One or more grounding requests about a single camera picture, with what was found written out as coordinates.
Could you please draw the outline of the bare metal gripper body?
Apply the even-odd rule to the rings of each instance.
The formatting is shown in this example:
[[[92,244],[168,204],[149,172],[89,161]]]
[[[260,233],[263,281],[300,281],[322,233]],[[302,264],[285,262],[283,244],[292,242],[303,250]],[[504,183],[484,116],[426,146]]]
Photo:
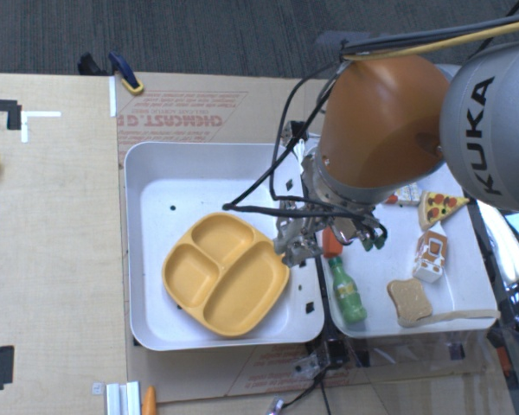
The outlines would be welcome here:
[[[278,219],[280,246],[314,246],[316,234],[330,229],[342,245],[355,239],[374,239],[379,221],[371,204],[353,201],[330,188],[306,188],[302,196],[278,198],[284,214]]]

